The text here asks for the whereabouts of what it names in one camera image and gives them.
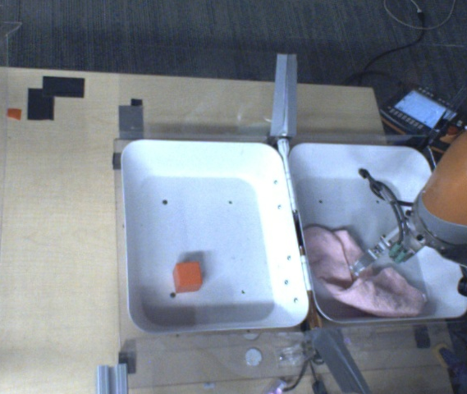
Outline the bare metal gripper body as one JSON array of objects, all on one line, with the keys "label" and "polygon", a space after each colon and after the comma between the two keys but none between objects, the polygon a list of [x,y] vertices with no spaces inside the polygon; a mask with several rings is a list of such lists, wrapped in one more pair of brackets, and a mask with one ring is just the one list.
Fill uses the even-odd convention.
[{"label": "bare metal gripper body", "polygon": [[426,240],[424,225],[415,220],[407,220],[405,224],[395,225],[380,236],[377,244],[365,251],[363,261],[365,264],[372,264],[378,259],[388,258],[394,263],[404,263],[424,247]]}]

